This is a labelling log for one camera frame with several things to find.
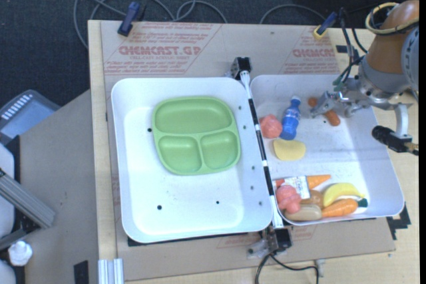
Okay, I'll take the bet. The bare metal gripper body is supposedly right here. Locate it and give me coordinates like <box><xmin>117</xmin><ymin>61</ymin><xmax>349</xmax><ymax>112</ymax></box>
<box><xmin>338</xmin><ymin>75</ymin><xmax>414</xmax><ymax>110</ymax></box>

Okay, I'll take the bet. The orange sausage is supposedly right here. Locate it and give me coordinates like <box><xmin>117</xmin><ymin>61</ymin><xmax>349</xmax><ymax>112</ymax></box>
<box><xmin>307</xmin><ymin>96</ymin><xmax>341</xmax><ymax>127</ymax></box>

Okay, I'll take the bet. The blue plastic bottle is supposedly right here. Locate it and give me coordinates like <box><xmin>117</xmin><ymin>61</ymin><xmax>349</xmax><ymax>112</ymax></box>
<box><xmin>279</xmin><ymin>95</ymin><xmax>302</xmax><ymax>141</ymax></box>

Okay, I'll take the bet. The white plastic tray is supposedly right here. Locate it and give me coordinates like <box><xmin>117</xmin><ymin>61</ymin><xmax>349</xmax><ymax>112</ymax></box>
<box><xmin>249</xmin><ymin>73</ymin><xmax>406</xmax><ymax>227</ymax></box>
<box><xmin>110</xmin><ymin>76</ymin><xmax>275</xmax><ymax>244</ymax></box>

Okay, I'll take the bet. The yellow biscuit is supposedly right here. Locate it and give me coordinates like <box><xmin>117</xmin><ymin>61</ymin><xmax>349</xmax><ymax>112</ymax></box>
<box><xmin>272</xmin><ymin>138</ymin><xmax>307</xmax><ymax>162</ymax></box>

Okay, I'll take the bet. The pink lumpy toy food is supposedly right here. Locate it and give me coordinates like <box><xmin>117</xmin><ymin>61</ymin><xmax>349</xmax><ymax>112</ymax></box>
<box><xmin>259</xmin><ymin>114</ymin><xmax>284</xmax><ymax>140</ymax></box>
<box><xmin>275</xmin><ymin>184</ymin><xmax>302</xmax><ymax>214</ymax></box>

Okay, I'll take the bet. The thin black and white rod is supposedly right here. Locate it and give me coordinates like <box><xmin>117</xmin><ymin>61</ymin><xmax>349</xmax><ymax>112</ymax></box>
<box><xmin>240</xmin><ymin>70</ymin><xmax>284</xmax><ymax>229</ymax></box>

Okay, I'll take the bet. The orange carrot without leaves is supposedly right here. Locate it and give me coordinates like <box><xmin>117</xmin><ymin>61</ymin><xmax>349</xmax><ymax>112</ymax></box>
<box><xmin>274</xmin><ymin>174</ymin><xmax>332</xmax><ymax>191</ymax></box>

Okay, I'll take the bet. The yellow banana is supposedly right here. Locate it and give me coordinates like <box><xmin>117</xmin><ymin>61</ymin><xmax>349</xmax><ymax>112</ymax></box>
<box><xmin>322</xmin><ymin>182</ymin><xmax>365</xmax><ymax>208</ymax></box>

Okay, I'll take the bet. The white packet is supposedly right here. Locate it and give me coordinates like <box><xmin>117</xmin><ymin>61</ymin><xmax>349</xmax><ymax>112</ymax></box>
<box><xmin>282</xmin><ymin>175</ymin><xmax>312</xmax><ymax>200</ymax></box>

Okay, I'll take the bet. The brown bread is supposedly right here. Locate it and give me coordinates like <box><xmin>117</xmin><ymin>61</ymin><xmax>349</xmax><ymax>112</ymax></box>
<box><xmin>300</xmin><ymin>189</ymin><xmax>325</xmax><ymax>209</ymax></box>

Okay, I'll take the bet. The orange carrot with green top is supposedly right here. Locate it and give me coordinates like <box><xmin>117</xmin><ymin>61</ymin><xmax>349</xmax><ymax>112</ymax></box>
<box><xmin>320</xmin><ymin>197</ymin><xmax>369</xmax><ymax>219</ymax></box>

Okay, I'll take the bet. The tan hot dog bun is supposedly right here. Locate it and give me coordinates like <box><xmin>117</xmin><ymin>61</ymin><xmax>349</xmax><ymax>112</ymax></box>
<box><xmin>283</xmin><ymin>203</ymin><xmax>323</xmax><ymax>222</ymax></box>

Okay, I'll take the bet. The green divided plate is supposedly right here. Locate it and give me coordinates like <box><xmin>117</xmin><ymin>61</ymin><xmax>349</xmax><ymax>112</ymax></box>
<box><xmin>151</xmin><ymin>95</ymin><xmax>242</xmax><ymax>176</ymax></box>

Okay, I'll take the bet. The brown cardboard board red print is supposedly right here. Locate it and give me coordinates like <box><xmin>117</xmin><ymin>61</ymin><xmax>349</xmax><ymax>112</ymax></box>
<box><xmin>99</xmin><ymin>20</ymin><xmax>397</xmax><ymax>282</ymax></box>

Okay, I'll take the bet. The black cylinder on white bracket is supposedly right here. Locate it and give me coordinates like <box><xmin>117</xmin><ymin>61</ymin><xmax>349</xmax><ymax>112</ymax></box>
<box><xmin>371</xmin><ymin>103</ymin><xmax>417</xmax><ymax>154</ymax></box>

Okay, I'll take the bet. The black block with thin wires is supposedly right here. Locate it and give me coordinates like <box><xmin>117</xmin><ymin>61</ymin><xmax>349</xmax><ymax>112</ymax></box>
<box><xmin>246</xmin><ymin>227</ymin><xmax>294</xmax><ymax>259</ymax></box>
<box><xmin>229</xmin><ymin>56</ymin><xmax>252</xmax><ymax>80</ymax></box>

